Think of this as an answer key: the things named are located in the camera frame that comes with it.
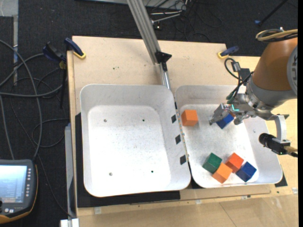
white tray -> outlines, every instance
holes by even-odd
[[[84,186],[91,195],[189,185],[174,97],[166,87],[91,84],[81,90],[80,104]]]
[[[261,118],[249,118],[240,125],[233,122],[221,129],[216,123],[209,125],[209,118],[235,86],[181,86],[175,97],[180,115],[185,109],[196,109],[198,124],[182,127],[189,165],[194,181],[204,188],[215,188],[248,184],[277,183],[282,179],[282,169],[277,155],[264,148],[258,141],[259,135],[268,133],[266,123]],[[210,153],[225,162],[233,152],[248,161],[256,169],[253,177],[244,182],[236,174],[221,184],[202,165]]]

wooden block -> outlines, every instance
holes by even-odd
[[[194,109],[186,109],[181,115],[183,126],[195,126],[198,123],[198,114]]]
[[[222,159],[220,157],[218,157],[214,153],[210,153],[202,167],[210,173],[214,173],[219,168],[221,162]]]
[[[229,113],[225,118],[221,119],[220,121],[216,122],[216,124],[223,129],[227,125],[230,124],[231,121],[233,121],[233,116]]]
[[[236,172],[236,175],[241,178],[243,181],[247,182],[255,174],[257,169],[252,166],[249,162],[246,162],[239,171]]]
[[[238,156],[236,153],[232,153],[226,160],[225,164],[232,169],[232,172],[235,173],[239,171],[242,166],[244,159]]]
[[[232,173],[232,169],[226,164],[221,163],[218,170],[213,174],[213,178],[220,183],[224,183]]]

black carpet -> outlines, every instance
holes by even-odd
[[[161,23],[162,30],[156,30],[156,36],[159,40],[225,43],[227,47],[237,45],[239,51],[235,55],[260,56],[266,44],[255,40],[258,32],[279,27],[285,30],[298,28],[298,0],[288,0],[263,26],[255,24],[255,20],[262,20],[281,1],[191,0],[187,12],[180,17],[164,20]],[[19,0],[18,12],[18,51],[24,58],[41,53],[48,41],[57,49],[64,51],[63,41],[72,35],[140,38],[132,14],[126,5],[80,0]],[[1,18],[0,29],[0,39],[11,44],[12,19],[9,22]],[[12,54],[1,45],[0,62],[2,81],[5,75],[10,73],[7,65],[12,64]],[[47,92],[50,88],[54,89],[60,85],[62,73],[57,63],[39,57],[29,61],[28,66],[36,78],[36,86],[39,80],[43,79],[38,86],[39,92]],[[10,80],[1,87],[1,92],[12,90],[15,93],[32,94],[32,86],[24,67],[18,72],[18,78],[20,81],[16,87],[12,88]],[[67,215],[54,200],[49,184],[59,204],[66,210],[65,149],[64,139],[61,141],[60,139],[68,123],[67,91],[63,103],[65,112],[59,108],[57,97],[42,98],[40,101],[43,120],[48,121],[43,124],[42,145],[55,146],[41,148],[39,151],[44,167],[38,158],[40,184],[38,200],[33,213],[25,217],[22,224],[24,227],[57,227],[61,219],[67,219]],[[4,98],[4,104],[15,157],[31,158],[35,151],[32,138],[38,140],[38,130],[33,133],[33,129],[39,124],[36,100]],[[0,119],[0,158],[9,159],[2,118]],[[16,226],[16,223],[19,224],[15,222],[3,226],[12,227]]]

clamp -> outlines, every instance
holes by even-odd
[[[162,63],[163,71],[166,72],[167,71],[166,62],[171,58],[171,54],[167,54],[167,53],[164,53],[164,52],[161,52],[161,51],[157,51],[155,53],[155,56],[156,56],[157,62],[159,64]]]
[[[238,46],[233,46],[231,48],[228,48],[227,50],[223,51],[223,52],[219,52],[218,53],[218,57],[220,59],[224,59],[226,57],[229,56],[229,54],[232,54],[232,53],[235,53],[239,50],[239,47]]]
[[[74,41],[72,41],[70,38],[66,38],[64,40],[64,43],[66,44],[66,50],[73,50],[74,55],[76,55],[80,59],[83,60],[86,57],[86,53],[84,53],[80,49],[80,47]],[[64,91],[65,91],[65,80],[67,77],[66,54],[57,50],[50,42],[48,42],[45,45],[45,47],[43,47],[43,54],[50,61],[58,62],[60,69],[63,70],[62,90],[61,90],[61,100],[60,100],[60,108],[62,108],[63,107],[63,96],[64,96]]]

blue cube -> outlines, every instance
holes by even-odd
[[[221,119],[220,121],[218,121],[216,123],[221,129],[223,129],[231,121],[233,121],[233,116],[229,113],[225,118]]]
[[[247,182],[257,171],[249,162],[246,162],[239,171],[236,172],[236,175],[241,178],[243,181]]]

